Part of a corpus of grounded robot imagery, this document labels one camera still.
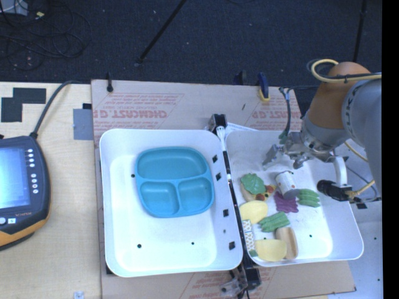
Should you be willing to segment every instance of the white tray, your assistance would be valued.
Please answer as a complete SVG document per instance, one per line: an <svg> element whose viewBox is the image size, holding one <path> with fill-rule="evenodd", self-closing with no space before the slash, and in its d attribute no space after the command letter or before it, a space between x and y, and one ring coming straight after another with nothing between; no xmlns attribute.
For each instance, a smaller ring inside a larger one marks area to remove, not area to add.
<svg viewBox="0 0 399 299"><path fill-rule="evenodd" d="M240 178L247 173L256 173L269 185L276 184L277 173L290 170L299 189L308 188L315 192L321 179L336 181L333 164L318 159L306 161L302 168L294 169L293 161L284 155L279 163L264 170L262 162L271 146L279 144L280 134L280 131L233 131L227 135L226 147L238 205L246 202L240 191ZM277 212L273 194L267 200L268 216ZM336 201L322 193L319 196L320 207L298 205L298 212L287 214L297 238L299 254L296 259L267 262L251 257L253 261L260 266L272 267L359 258L363 254L363 240L349 202ZM252 233L255 240L275 238L272 232L262 232L259 224L252 225Z"/></svg>
<svg viewBox="0 0 399 299"><path fill-rule="evenodd" d="M215 197L201 214L159 218L142 206L132 177L145 150L185 146L211 170ZM243 258L219 138L204 130L112 129L100 139L105 259L121 277L231 270Z"/></svg>

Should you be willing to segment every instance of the blue plate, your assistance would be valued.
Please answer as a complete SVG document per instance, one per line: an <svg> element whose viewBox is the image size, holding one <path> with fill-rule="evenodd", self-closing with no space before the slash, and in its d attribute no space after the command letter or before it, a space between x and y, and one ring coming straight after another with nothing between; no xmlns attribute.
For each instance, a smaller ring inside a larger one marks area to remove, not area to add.
<svg viewBox="0 0 399 299"><path fill-rule="evenodd" d="M153 148L140 153L135 180L143 207L155 217L200 214L214 201L208 163L193 148Z"/></svg>

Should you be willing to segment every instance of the black metal bar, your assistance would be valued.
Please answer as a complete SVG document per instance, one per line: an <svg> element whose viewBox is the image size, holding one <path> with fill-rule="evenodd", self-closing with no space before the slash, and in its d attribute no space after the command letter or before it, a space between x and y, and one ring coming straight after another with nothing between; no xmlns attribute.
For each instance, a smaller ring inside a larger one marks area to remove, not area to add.
<svg viewBox="0 0 399 299"><path fill-rule="evenodd" d="M363 23L367 13L367 0L363 0L362 2L362 9L360 10L360 20L359 20L359 27L357 29L357 38L356 38L356 45L355 45L355 53L353 55L353 62L357 61L357 56L359 52L360 46L360 39L362 37L363 31Z"/></svg>
<svg viewBox="0 0 399 299"><path fill-rule="evenodd" d="M139 56L136 60L135 67L138 67L140 64L143 63L145 57L149 53L149 51L152 49L152 47L155 45L155 43L158 41L158 39L161 37L162 33L166 30L166 28L169 26L169 24L172 22L172 20L175 18L175 16L178 14L180 9L183 7L183 5L186 3L187 0L181 0L179 5L177 5L176 9L172 12L168 20L166 20L165 24L162 26L162 28L158 31L156 36L153 38L153 40L150 42L150 44L145 48L144 52Z"/></svg>

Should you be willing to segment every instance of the black floor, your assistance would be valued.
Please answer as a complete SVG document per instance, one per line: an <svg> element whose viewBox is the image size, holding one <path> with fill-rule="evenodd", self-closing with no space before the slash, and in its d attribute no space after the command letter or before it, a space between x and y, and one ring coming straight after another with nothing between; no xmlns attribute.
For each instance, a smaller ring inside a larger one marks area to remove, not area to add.
<svg viewBox="0 0 399 299"><path fill-rule="evenodd" d="M27 15L0 13L2 82L89 83L109 73L233 84L245 70L248 85L263 72L271 86L308 86L319 82L307 64L324 58L382 71L382 0L186 0L138 67L182 0L23 0L20 12L24 2ZM296 94L306 110L314 89Z"/></svg>

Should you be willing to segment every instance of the blue screen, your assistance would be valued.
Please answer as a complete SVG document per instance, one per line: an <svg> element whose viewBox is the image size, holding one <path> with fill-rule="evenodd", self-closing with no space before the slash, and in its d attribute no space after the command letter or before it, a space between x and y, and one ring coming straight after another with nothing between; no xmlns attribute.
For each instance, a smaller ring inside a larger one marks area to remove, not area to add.
<svg viewBox="0 0 399 299"><path fill-rule="evenodd" d="M0 148L0 209L30 203L24 150Z"/></svg>

